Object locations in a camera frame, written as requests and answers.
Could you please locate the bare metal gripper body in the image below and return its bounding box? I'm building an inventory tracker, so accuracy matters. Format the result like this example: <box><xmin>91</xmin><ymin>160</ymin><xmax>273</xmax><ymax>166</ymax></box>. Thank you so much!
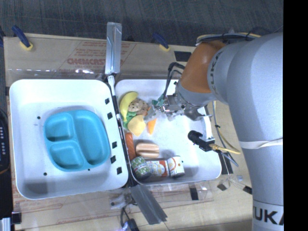
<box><xmin>155</xmin><ymin>94</ymin><xmax>205</xmax><ymax>122</ymax></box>

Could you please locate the orange toy carrot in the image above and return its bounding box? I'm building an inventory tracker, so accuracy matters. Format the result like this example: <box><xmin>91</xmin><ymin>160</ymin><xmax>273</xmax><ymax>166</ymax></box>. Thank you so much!
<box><xmin>147</xmin><ymin>118</ymin><xmax>158</xmax><ymax>135</ymax></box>

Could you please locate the brown biscuit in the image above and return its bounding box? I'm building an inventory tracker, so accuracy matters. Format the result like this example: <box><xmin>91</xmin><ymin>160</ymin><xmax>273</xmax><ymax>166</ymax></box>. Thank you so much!
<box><xmin>127</xmin><ymin>98</ymin><xmax>149</xmax><ymax>113</ymax></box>

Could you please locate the yellow toy wedge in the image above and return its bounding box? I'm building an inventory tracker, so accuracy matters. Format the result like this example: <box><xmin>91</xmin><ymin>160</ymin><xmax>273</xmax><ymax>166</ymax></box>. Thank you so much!
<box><xmin>127</xmin><ymin>114</ymin><xmax>147</xmax><ymax>137</ymax></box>

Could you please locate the green toy lettuce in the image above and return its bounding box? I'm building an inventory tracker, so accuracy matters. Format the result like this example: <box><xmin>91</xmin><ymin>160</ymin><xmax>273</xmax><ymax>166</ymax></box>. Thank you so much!
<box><xmin>123</xmin><ymin>111</ymin><xmax>138</xmax><ymax>130</ymax></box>

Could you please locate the yellow banana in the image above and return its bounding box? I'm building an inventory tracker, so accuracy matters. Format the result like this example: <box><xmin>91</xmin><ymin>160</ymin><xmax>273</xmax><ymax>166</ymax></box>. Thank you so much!
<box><xmin>119</xmin><ymin>91</ymin><xmax>139</xmax><ymax>123</ymax></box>

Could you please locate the tan hot dog bun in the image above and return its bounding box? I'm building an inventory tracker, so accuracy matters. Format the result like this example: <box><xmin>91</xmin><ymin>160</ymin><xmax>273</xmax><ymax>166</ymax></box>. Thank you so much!
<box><xmin>135</xmin><ymin>142</ymin><xmax>160</xmax><ymax>159</ymax></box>

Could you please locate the white plastic tray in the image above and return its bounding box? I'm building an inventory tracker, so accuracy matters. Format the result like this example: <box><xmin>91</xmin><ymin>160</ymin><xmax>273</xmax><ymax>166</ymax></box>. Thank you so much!
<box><xmin>9</xmin><ymin>78</ymin><xmax>129</xmax><ymax>200</ymax></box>
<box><xmin>115</xmin><ymin>78</ymin><xmax>222</xmax><ymax>186</ymax></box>

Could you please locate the orange sausage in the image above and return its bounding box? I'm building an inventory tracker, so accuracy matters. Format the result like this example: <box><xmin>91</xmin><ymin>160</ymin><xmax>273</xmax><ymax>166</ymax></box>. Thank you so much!
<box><xmin>125</xmin><ymin>132</ymin><xmax>137</xmax><ymax>161</ymax></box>

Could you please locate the thin black and white rod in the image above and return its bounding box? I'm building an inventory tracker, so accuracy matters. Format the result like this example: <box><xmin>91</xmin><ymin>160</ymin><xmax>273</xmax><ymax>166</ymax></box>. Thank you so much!
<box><xmin>107</xmin><ymin>74</ymin><xmax>132</xmax><ymax>188</ymax></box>

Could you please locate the green small can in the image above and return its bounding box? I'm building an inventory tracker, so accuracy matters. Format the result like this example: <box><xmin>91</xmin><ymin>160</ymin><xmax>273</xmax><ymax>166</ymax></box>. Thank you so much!
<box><xmin>130</xmin><ymin>155</ymin><xmax>152</xmax><ymax>180</ymax></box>

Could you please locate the white and orange carton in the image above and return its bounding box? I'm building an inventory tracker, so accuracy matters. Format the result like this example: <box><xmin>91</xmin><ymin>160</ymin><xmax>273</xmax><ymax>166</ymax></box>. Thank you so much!
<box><xmin>145</xmin><ymin>159</ymin><xmax>169</xmax><ymax>178</ymax></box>

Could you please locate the white and orange can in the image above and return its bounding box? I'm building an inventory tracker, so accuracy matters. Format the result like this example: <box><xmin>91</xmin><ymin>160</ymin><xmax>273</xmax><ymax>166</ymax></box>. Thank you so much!
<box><xmin>166</xmin><ymin>155</ymin><xmax>186</xmax><ymax>179</ymax></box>

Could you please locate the blue divided plate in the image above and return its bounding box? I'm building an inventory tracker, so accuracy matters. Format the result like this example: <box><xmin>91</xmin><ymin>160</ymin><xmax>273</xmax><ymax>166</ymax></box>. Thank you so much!
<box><xmin>43</xmin><ymin>109</ymin><xmax>112</xmax><ymax>172</ymax></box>

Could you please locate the brown cardboard board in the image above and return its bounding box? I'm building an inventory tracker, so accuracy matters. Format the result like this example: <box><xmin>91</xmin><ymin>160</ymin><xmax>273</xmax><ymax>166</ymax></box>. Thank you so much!
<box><xmin>3</xmin><ymin>33</ymin><xmax>254</xmax><ymax>231</ymax></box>

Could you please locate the black cylinder on white bracket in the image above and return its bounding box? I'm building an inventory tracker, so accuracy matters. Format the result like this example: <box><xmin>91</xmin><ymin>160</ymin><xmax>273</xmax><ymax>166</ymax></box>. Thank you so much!
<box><xmin>187</xmin><ymin>114</ymin><xmax>216</xmax><ymax>153</ymax></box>

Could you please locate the black block with wires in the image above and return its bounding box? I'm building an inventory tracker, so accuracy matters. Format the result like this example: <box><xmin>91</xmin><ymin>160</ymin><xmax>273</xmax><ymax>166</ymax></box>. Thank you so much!
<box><xmin>127</xmin><ymin>218</ymin><xmax>140</xmax><ymax>231</ymax></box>

